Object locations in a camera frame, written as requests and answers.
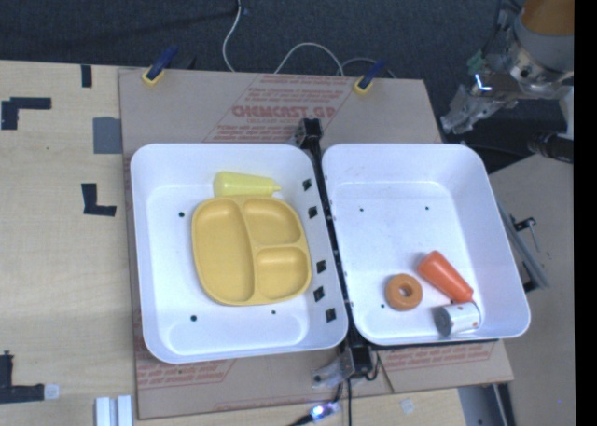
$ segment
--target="black metal bracket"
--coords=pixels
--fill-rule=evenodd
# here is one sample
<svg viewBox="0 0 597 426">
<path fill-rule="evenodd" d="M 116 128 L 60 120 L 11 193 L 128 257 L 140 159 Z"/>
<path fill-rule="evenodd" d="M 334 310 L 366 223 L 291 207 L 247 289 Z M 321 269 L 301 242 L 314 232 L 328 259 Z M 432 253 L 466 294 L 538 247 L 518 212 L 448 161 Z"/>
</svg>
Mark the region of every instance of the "black metal bracket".
<svg viewBox="0 0 597 426">
<path fill-rule="evenodd" d="M 514 219 L 514 217 L 512 216 L 510 216 L 510 218 L 512 219 L 512 224 L 514 225 L 514 228 L 517 232 L 520 232 L 525 228 L 530 228 L 536 224 L 536 221 L 533 219 L 533 217 L 528 217 L 527 219 L 524 219 L 523 221 L 519 222 L 516 222 L 516 219 Z"/>
<path fill-rule="evenodd" d="M 354 376 L 363 376 L 369 374 L 373 370 L 373 361 L 371 359 L 371 345 L 361 336 L 354 326 L 354 317 L 350 306 L 348 297 L 348 290 L 346 282 L 344 281 L 344 273 L 342 270 L 342 263 L 340 259 L 340 250 L 338 247 L 338 240 L 336 237 L 336 230 L 334 228 L 331 207 L 329 204 L 329 197 L 326 190 L 326 178 L 322 166 L 322 152 L 320 139 L 323 137 L 324 131 L 322 129 L 321 120 L 319 118 L 308 119 L 303 118 L 300 121 L 296 131 L 295 141 L 297 146 L 303 150 L 309 151 L 312 157 L 313 168 L 315 171 L 315 180 L 319 189 L 319 197 L 322 201 L 324 209 L 324 216 L 326 219 L 327 233 L 334 253 L 334 261 L 340 279 L 340 288 L 344 305 L 348 316 L 349 331 L 347 337 L 340 344 L 340 351 L 346 349 L 351 351 L 354 361 Z"/>
</svg>

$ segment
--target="cardboard board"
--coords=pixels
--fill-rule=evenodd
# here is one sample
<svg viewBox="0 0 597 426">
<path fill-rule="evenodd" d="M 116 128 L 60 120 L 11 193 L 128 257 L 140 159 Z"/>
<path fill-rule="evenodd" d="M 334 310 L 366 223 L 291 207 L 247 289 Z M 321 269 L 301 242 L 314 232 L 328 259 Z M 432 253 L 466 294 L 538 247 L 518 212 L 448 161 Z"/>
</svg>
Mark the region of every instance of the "cardboard board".
<svg viewBox="0 0 597 426">
<path fill-rule="evenodd" d="M 437 143 L 437 124 L 420 80 L 379 79 L 366 95 L 354 78 L 169 70 L 155 86 L 143 70 L 121 70 L 125 196 L 132 278 L 135 367 L 140 419 L 330 400 L 312 371 L 337 352 L 320 350 L 199 364 L 163 364 L 143 342 L 130 162 L 153 143 L 292 143 L 299 121 L 322 121 L 326 149 L 339 143 Z M 512 379 L 501 341 L 380 352 L 375 381 L 354 396 L 414 392 Z"/>
</svg>

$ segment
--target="yellow plastic plate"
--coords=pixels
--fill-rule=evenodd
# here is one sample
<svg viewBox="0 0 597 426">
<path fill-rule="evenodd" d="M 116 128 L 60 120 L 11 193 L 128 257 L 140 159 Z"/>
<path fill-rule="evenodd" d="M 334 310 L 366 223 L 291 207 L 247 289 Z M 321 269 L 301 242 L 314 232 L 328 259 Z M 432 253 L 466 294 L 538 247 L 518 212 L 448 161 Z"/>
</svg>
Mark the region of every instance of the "yellow plastic plate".
<svg viewBox="0 0 597 426">
<path fill-rule="evenodd" d="M 193 214 L 191 234 L 203 290 L 219 303 L 281 302 L 302 294 L 311 282 L 302 224 L 280 199 L 208 199 Z"/>
</svg>

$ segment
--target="toy donut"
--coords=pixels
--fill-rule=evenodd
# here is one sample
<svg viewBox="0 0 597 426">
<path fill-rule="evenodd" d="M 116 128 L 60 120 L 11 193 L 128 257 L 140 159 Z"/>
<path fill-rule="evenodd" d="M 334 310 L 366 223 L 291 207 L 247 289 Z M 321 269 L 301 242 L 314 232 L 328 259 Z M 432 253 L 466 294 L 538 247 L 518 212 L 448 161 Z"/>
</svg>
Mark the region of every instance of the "toy donut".
<svg viewBox="0 0 597 426">
<path fill-rule="evenodd" d="M 423 288 L 411 275 L 400 273 L 386 283 L 385 299 L 393 309 L 401 311 L 414 309 L 423 299 Z"/>
</svg>

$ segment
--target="white tray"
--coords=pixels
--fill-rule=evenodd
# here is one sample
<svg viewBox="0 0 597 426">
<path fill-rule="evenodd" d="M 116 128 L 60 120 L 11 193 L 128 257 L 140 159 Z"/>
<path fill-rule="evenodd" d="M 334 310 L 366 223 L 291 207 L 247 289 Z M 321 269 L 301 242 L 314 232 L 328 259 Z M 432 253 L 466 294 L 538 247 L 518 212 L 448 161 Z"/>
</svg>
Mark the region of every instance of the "white tray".
<svg viewBox="0 0 597 426">
<path fill-rule="evenodd" d="M 516 337 L 530 312 L 487 173 L 457 144 L 337 144 L 323 168 L 354 324 L 377 345 Z M 438 250 L 473 287 L 480 328 L 440 338 L 434 307 L 450 300 L 416 273 Z M 385 303 L 384 286 L 408 273 L 423 286 L 416 309 Z"/>
<path fill-rule="evenodd" d="M 204 293 L 193 261 L 191 217 L 214 195 L 220 171 L 263 175 L 282 187 L 274 196 L 295 209 L 309 245 L 312 282 L 304 294 L 232 307 Z M 312 163 L 303 151 L 284 144 L 151 144 L 134 154 L 131 177 L 143 334 L 157 358 L 178 364 L 319 350 L 344 339 L 340 282 Z M 305 189 L 305 181 L 311 187 Z"/>
</svg>

